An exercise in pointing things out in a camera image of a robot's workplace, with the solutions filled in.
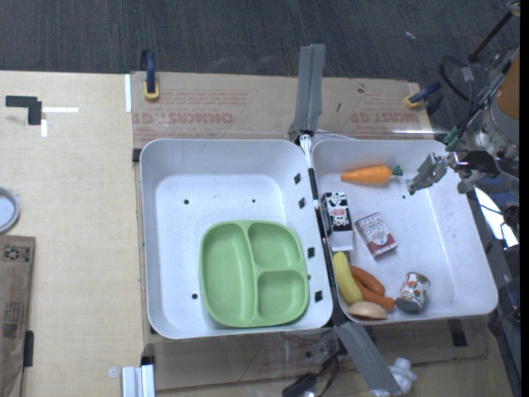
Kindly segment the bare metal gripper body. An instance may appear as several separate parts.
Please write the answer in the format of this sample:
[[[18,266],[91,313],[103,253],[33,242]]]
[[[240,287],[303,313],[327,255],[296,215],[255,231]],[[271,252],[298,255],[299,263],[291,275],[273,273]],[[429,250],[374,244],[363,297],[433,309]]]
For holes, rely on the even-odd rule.
[[[448,163],[459,172],[478,171],[486,175],[519,178],[519,147],[493,124],[453,128],[447,135]]]

